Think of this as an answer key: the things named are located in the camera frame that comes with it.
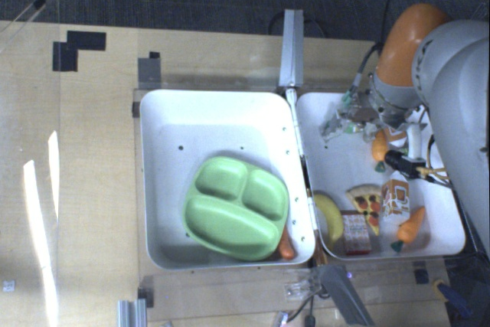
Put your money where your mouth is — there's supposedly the white and brown carton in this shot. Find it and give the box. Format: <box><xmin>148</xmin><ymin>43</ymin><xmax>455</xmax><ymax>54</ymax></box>
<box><xmin>380</xmin><ymin>171</ymin><xmax>412</xmax><ymax>231</ymax></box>
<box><xmin>382</xmin><ymin>125</ymin><xmax>409</xmax><ymax>150</ymax></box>

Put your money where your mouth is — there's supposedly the yellow banana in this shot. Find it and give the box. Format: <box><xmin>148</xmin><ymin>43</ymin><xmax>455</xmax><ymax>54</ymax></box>
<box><xmin>312</xmin><ymin>192</ymin><xmax>345</xmax><ymax>250</ymax></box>

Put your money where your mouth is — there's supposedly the pizza slice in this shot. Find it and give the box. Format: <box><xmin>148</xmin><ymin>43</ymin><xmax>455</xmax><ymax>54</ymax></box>
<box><xmin>345</xmin><ymin>184</ymin><xmax>384</xmax><ymax>237</ymax></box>

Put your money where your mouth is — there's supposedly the red and white packet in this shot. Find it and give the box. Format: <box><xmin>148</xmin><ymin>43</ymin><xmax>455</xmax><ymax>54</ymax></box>
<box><xmin>340</xmin><ymin>211</ymin><xmax>374</xmax><ymax>257</ymax></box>

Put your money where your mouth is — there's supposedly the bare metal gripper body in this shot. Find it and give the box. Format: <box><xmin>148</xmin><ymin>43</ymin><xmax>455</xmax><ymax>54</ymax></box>
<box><xmin>338</xmin><ymin>94</ymin><xmax>409</xmax><ymax>130</ymax></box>

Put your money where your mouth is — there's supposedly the white plastic tray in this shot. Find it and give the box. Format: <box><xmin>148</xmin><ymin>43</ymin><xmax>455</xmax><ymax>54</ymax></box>
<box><xmin>296</xmin><ymin>91</ymin><xmax>468</xmax><ymax>262</ymax></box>
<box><xmin>139</xmin><ymin>89</ymin><xmax>317</xmax><ymax>272</ymax></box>

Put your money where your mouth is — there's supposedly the orange carrot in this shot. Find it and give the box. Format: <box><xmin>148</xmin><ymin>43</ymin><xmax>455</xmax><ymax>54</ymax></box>
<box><xmin>371</xmin><ymin>129</ymin><xmax>390</xmax><ymax>174</ymax></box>
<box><xmin>390</xmin><ymin>205</ymin><xmax>427</xmax><ymax>253</ymax></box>

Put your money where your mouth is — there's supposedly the orange sausage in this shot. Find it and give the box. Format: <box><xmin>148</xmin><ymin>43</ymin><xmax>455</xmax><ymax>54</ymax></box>
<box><xmin>278</xmin><ymin>227</ymin><xmax>296</xmax><ymax>261</ymax></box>

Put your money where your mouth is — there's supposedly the black cylinder on white bracket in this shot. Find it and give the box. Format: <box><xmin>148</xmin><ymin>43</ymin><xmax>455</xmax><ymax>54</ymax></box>
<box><xmin>384</xmin><ymin>122</ymin><xmax>427</xmax><ymax>180</ymax></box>

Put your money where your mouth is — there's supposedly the green divided plate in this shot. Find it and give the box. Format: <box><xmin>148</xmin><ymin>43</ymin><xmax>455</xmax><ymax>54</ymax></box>
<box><xmin>181</xmin><ymin>155</ymin><xmax>291</xmax><ymax>263</ymax></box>

